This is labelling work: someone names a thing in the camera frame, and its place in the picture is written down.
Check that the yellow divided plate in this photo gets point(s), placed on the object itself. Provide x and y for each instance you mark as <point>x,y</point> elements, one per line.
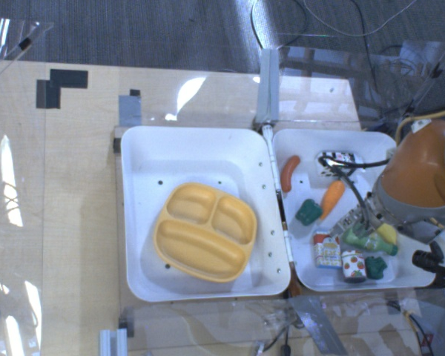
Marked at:
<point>204,243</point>

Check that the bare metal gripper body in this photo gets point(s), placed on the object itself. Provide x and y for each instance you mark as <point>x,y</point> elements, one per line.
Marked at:
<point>356,217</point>

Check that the green bottle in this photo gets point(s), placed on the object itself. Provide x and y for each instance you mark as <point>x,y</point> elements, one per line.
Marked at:
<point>374,244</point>

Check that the white plastic tray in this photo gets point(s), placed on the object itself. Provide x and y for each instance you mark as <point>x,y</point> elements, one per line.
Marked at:
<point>304,150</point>
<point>148,154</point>

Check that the black and white packet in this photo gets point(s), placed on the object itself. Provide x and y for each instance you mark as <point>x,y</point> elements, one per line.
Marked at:
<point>343,157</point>

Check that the black cylinder on white bracket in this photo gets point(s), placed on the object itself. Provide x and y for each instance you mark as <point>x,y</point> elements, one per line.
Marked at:
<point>426,260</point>

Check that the green broccoli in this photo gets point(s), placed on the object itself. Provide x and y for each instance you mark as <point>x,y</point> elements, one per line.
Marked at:
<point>376,267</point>

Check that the yellow lemon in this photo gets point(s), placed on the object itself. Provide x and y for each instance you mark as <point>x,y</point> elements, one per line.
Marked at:
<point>388,233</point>

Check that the strawberry print can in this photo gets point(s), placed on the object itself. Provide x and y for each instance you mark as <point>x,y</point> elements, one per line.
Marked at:
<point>354,267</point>

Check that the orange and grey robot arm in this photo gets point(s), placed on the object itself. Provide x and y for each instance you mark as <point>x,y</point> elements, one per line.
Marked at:
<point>419,169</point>

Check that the orange carrot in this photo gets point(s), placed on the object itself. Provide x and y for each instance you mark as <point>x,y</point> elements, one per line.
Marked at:
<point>333,197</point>

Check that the red sausage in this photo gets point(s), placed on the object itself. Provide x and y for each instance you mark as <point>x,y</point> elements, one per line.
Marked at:
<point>289,171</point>

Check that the green pepper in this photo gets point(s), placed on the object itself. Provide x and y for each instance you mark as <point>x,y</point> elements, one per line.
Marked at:
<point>308,211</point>

